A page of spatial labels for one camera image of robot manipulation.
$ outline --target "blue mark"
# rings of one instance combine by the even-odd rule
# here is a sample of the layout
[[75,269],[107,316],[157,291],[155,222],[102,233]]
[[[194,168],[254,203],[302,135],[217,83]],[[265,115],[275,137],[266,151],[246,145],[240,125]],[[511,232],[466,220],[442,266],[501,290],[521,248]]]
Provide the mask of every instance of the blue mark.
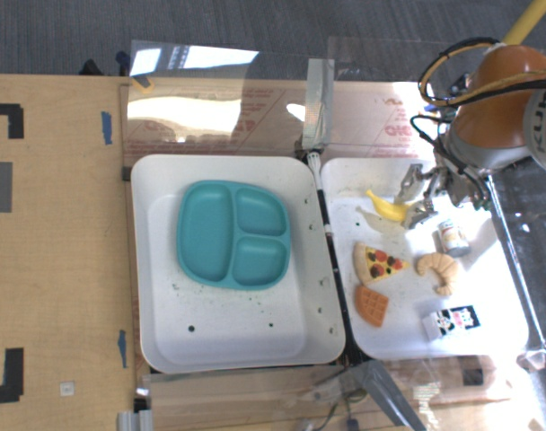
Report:
[[111,114],[107,111],[101,113],[101,132],[103,133],[103,140],[105,145],[111,145]]
[[128,359],[126,357],[126,352],[127,352],[128,344],[126,343],[126,332],[124,330],[119,331],[118,347],[119,347],[119,353],[121,354],[121,363],[123,364],[123,368],[127,369]]

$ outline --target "white tray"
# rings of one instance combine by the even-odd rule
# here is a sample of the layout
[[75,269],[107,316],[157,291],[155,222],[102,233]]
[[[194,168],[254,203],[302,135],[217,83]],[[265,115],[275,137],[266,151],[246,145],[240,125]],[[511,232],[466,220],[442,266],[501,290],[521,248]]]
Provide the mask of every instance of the white tray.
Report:
[[[366,190],[392,201],[410,163],[423,163],[425,170],[432,166],[431,162],[406,158],[338,158],[328,161],[321,170],[357,345],[377,359],[520,353],[528,339],[528,325],[490,213],[475,211],[470,205],[456,208],[448,197],[436,198],[439,216],[406,231],[374,211]],[[421,254],[441,250],[436,227],[446,218],[462,227],[471,245],[471,253],[457,259],[464,270],[461,287],[448,298],[436,294],[438,280],[432,270],[420,277],[414,269]],[[354,293],[360,284],[353,268],[355,242],[403,257],[412,265],[371,285],[390,299],[381,328],[365,322],[355,309]],[[479,328],[459,338],[428,341],[423,317],[442,308],[468,304],[477,311]]]
[[[181,199],[199,180],[261,186],[286,205],[291,259],[269,289],[204,286],[180,268]],[[167,374],[329,363],[345,346],[311,171],[287,157],[151,155],[131,173],[141,344]]]

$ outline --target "wooden board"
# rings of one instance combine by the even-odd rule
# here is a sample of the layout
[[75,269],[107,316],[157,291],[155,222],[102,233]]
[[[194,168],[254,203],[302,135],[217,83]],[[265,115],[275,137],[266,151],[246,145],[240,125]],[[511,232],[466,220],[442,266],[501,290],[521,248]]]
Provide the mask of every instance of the wooden board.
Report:
[[[127,81],[0,75],[0,103],[23,107],[25,132],[8,139],[0,117],[0,162],[13,164],[12,212],[0,213],[0,385],[4,351],[24,350],[23,395],[0,404],[0,429],[113,430],[133,408],[119,124]],[[61,395],[63,382],[75,383],[73,395]]]

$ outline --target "can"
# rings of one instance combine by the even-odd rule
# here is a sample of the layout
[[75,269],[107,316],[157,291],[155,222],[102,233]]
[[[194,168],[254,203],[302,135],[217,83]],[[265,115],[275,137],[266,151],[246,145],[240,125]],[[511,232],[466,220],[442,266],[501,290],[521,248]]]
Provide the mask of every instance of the can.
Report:
[[451,257],[462,257],[471,252],[471,246],[467,241],[461,227],[451,219],[438,225],[438,234],[441,237],[443,252]]

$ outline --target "yellow pole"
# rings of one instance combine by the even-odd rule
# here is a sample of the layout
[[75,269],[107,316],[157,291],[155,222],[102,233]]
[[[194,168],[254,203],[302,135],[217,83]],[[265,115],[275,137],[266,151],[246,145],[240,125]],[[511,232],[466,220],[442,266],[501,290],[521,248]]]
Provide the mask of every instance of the yellow pole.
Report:
[[520,45],[544,14],[546,14],[546,0],[533,0],[503,38],[503,43]]

